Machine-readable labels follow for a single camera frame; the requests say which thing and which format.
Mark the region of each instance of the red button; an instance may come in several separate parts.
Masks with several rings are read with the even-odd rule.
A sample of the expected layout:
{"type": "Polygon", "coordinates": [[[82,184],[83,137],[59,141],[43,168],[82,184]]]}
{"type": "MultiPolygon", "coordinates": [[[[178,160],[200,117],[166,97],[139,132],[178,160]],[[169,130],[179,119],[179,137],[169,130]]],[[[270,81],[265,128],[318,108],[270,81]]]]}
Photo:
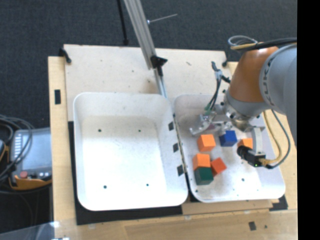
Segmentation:
{"type": "Polygon", "coordinates": [[[21,179],[26,179],[28,177],[28,172],[23,170],[22,172],[20,172],[20,178],[21,179]]]}

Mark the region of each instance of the orange block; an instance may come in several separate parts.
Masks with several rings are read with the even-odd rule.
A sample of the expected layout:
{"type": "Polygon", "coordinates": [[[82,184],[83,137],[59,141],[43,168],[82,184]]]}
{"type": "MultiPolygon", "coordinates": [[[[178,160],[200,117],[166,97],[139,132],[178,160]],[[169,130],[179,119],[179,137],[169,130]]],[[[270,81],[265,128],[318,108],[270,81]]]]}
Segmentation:
{"type": "Polygon", "coordinates": [[[227,166],[220,157],[213,160],[210,165],[213,176],[216,176],[217,174],[222,173],[225,169],[227,169],[227,166]]]}
{"type": "Polygon", "coordinates": [[[209,167],[210,168],[210,155],[208,154],[196,154],[192,159],[193,170],[195,171],[199,167],[209,167]]]}
{"type": "Polygon", "coordinates": [[[202,134],[196,142],[200,152],[211,151],[216,146],[216,141],[212,134],[202,134]]]}
{"type": "Polygon", "coordinates": [[[250,149],[253,149],[254,148],[254,142],[253,142],[253,139],[252,138],[243,138],[242,140],[240,140],[238,142],[238,147],[240,146],[246,146],[250,149]]]}

